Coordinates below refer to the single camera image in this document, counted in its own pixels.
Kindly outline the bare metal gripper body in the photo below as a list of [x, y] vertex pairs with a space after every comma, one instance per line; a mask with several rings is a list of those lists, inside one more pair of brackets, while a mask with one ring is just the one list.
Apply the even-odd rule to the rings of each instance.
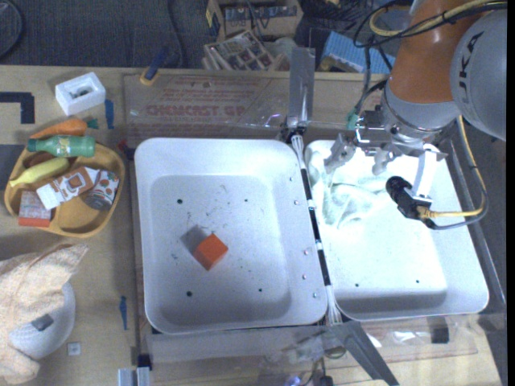
[[438, 137], [438, 128], [392, 109], [354, 111], [355, 144], [364, 150], [379, 149], [394, 155], [419, 156], [423, 147]]

